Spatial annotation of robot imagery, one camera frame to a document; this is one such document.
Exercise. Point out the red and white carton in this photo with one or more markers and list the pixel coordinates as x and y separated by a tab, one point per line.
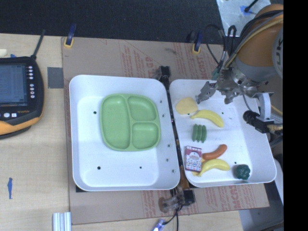
193	159

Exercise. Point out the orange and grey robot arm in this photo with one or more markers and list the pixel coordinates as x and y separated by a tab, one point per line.
252	49

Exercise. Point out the green divided plate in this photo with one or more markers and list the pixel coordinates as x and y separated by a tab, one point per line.
115	121

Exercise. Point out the yellow banana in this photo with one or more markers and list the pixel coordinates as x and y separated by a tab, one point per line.
211	117
215	165

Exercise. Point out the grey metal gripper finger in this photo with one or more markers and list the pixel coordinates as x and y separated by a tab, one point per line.
231	97
207	91

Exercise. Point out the black cylinder on white bracket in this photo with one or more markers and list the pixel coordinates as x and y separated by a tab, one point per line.
261	123

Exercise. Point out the white plastic tray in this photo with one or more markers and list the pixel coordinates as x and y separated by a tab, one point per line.
250	143
120	172

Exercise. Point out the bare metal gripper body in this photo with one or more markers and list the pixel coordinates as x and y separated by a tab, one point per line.
237	84

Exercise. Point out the green pea pods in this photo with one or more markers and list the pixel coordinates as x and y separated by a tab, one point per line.
199	133

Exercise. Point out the brown cardboard board red print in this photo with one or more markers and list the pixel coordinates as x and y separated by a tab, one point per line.
101	56

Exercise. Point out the pale yellow potato chip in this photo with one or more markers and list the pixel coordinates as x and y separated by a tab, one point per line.
185	105

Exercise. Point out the dark green broccoli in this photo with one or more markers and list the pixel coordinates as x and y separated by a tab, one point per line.
242	171

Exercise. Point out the orange sausage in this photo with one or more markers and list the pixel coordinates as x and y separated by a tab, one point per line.
215	153

